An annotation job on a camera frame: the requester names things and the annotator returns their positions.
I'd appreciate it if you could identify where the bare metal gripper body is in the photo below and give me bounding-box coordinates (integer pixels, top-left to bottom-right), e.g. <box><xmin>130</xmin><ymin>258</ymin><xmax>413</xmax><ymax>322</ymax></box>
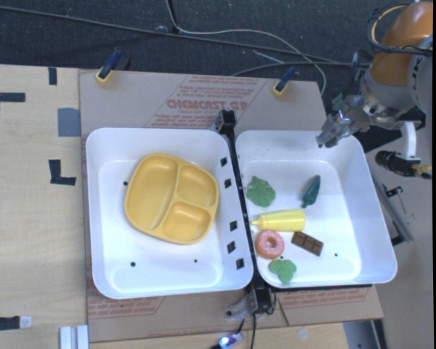
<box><xmin>338</xmin><ymin>95</ymin><xmax>403</xmax><ymax>133</ymax></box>

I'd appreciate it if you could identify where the dark green pepper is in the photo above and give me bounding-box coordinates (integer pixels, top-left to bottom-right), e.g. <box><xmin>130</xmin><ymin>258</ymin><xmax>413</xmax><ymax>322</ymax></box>
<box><xmin>299</xmin><ymin>174</ymin><xmax>322</xmax><ymax>209</ymax></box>

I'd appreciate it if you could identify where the white plastic tray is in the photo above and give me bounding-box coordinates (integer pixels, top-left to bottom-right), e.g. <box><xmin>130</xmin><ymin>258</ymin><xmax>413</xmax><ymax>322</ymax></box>
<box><xmin>85</xmin><ymin>127</ymin><xmax>255</xmax><ymax>300</ymax></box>
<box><xmin>235</xmin><ymin>129</ymin><xmax>398</xmax><ymax>289</ymax></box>

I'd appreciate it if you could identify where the green lettuce leaf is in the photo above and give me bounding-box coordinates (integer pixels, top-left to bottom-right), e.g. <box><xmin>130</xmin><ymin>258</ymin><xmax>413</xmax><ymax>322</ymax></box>
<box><xmin>245</xmin><ymin>175</ymin><xmax>277</xmax><ymax>209</ymax></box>

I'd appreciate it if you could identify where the yellow mustard bottle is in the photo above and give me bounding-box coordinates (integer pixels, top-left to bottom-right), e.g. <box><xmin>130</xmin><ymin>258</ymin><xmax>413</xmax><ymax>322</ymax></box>
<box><xmin>251</xmin><ymin>209</ymin><xmax>307</xmax><ymax>233</ymax></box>

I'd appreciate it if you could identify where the thin black rod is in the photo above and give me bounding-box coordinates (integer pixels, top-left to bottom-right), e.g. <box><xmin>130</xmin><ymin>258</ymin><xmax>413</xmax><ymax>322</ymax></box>
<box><xmin>225</xmin><ymin>121</ymin><xmax>266</xmax><ymax>291</ymax></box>

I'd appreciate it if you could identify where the brown chocolate bar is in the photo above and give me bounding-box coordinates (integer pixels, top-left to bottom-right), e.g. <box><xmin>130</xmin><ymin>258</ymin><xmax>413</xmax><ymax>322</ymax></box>
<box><xmin>290</xmin><ymin>230</ymin><xmax>325</xmax><ymax>257</ymax></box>

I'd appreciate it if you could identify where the pink doughnut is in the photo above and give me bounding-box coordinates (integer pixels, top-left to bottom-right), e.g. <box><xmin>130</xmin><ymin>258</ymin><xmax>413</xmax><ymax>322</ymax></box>
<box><xmin>254</xmin><ymin>229</ymin><xmax>286</xmax><ymax>260</ymax></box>

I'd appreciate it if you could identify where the green broccoli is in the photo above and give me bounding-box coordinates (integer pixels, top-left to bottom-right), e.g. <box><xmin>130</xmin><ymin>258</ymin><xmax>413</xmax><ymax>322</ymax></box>
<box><xmin>267</xmin><ymin>258</ymin><xmax>298</xmax><ymax>284</ymax></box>

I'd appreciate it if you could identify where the brown cardboard board red print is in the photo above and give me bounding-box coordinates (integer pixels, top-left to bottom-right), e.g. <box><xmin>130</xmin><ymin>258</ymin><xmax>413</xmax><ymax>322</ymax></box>
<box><xmin>78</xmin><ymin>69</ymin><xmax>384</xmax><ymax>343</ymax></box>

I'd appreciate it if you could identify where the yellow divided plate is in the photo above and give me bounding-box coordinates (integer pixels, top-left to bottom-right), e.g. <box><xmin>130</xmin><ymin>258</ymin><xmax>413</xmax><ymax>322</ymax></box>
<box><xmin>124</xmin><ymin>153</ymin><xmax>220</xmax><ymax>246</ymax></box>

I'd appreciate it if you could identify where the black cylinder on white bracket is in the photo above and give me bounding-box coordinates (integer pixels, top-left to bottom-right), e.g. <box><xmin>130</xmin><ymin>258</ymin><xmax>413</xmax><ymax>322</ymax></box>
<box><xmin>375</xmin><ymin>121</ymin><xmax>432</xmax><ymax>180</ymax></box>

